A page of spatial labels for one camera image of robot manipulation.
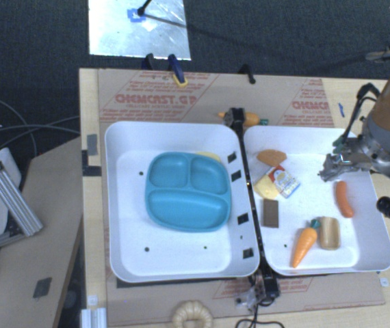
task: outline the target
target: toy sausage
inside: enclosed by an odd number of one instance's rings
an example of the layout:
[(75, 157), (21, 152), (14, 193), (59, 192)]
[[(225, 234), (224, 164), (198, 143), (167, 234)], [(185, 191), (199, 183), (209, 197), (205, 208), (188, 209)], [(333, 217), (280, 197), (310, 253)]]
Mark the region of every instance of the toy sausage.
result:
[(335, 187), (338, 207), (344, 217), (353, 217), (354, 211), (347, 200), (347, 183), (339, 181)]

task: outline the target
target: white bin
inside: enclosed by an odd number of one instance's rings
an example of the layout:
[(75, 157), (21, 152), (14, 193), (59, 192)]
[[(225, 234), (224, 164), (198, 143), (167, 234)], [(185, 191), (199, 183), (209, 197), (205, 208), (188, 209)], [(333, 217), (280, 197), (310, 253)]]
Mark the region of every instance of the white bin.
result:
[[(279, 228), (261, 227), (263, 247), (268, 264), (282, 275), (319, 275), (324, 273), (384, 271), (390, 267), (390, 238), (383, 215), (376, 208), (376, 192), (368, 172), (350, 172), (338, 180), (348, 184), (348, 200), (355, 215), (341, 215), (335, 200), (335, 183), (323, 182), (326, 154), (344, 130), (338, 128), (301, 128), (254, 126), (244, 136), (250, 175), (255, 180), (263, 171), (256, 156), (262, 150), (274, 149), (287, 154), (281, 165), (301, 185), (287, 199), (279, 195)], [(263, 200), (255, 195), (259, 220)], [(301, 230), (316, 217), (334, 217), (341, 229), (341, 247), (325, 250), (318, 241), (299, 266), (291, 266), (291, 257)]]
[[(220, 124), (117, 122), (105, 134), (110, 263), (126, 282), (245, 277), (259, 248), (237, 135)], [(217, 154), (231, 181), (231, 215), (214, 232), (156, 224), (145, 206), (146, 173), (164, 152)]]

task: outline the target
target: wooden table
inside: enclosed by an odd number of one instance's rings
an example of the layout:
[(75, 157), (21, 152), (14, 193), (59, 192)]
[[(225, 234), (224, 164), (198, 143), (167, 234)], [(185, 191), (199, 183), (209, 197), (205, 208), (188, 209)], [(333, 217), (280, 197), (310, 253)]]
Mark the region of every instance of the wooden table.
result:
[[(0, 249), (0, 327), (58, 327), (82, 236), (79, 150), (75, 139), (31, 161), (23, 197), (44, 227)], [(33, 298), (49, 278), (47, 295)]]
[[(235, 75), (236, 78), (228, 78), (229, 87), (218, 91), (233, 91), (234, 79), (244, 77)], [(264, 76), (256, 76), (257, 82), (263, 83)], [(335, 127), (345, 128), (356, 100), (356, 93), (360, 86), (370, 80), (365, 79), (322, 79), (324, 91), (333, 116)], [(372, 81), (380, 90), (385, 81)], [(87, 136), (99, 133), (99, 83), (98, 70), (80, 70), (81, 92), (81, 147), (87, 150)], [(339, 103), (342, 103), (345, 117), (339, 112)], [(365, 115), (372, 107), (371, 103), (365, 103), (362, 114)], [(360, 123), (357, 122), (352, 131), (358, 134), (361, 131)], [(100, 152), (88, 157), (88, 165), (101, 166)], [(382, 176), (373, 176), (378, 197), (390, 195), (390, 180)], [(104, 233), (103, 233), (103, 194), (102, 181), (96, 176), (83, 178), (84, 195), (84, 236), (86, 249), (86, 291), (88, 295), (88, 309), (106, 307), (105, 286), (105, 256), (104, 256)], [(390, 234), (390, 220), (386, 219)], [(381, 278), (387, 279), (389, 285), (383, 288), (386, 304), (371, 307), (352, 307), (338, 310), (322, 310), (312, 312), (298, 312), (289, 314), (270, 314), (260, 316), (260, 320), (278, 320), (286, 327), (390, 327), (390, 269), (380, 274)], [(215, 327), (233, 327), (238, 318), (215, 319)], [(136, 327), (171, 327), (170, 323), (154, 325), (138, 325)]]

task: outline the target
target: blue divided plate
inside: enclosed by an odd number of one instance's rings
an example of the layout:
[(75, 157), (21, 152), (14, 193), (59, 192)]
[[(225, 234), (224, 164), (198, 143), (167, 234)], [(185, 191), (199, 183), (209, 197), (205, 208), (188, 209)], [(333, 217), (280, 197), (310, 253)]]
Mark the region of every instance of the blue divided plate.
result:
[(146, 179), (146, 209), (159, 225), (210, 232), (230, 216), (229, 175), (215, 159), (167, 152), (154, 158)]

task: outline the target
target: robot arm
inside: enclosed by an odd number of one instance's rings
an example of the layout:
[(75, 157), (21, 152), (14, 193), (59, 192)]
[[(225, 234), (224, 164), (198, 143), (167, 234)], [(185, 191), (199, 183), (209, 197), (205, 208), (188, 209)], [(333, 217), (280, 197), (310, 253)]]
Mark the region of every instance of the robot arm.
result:
[[(349, 137), (353, 121), (357, 119), (368, 92), (377, 97), (376, 104), (363, 120), (362, 132), (357, 138)], [(323, 181), (336, 179), (345, 172), (375, 170), (390, 178), (390, 79), (381, 94), (372, 85), (364, 85), (358, 92), (356, 106), (344, 134), (334, 142), (334, 154), (327, 154), (320, 171)], [(390, 217), (390, 198), (378, 202), (378, 209)]]

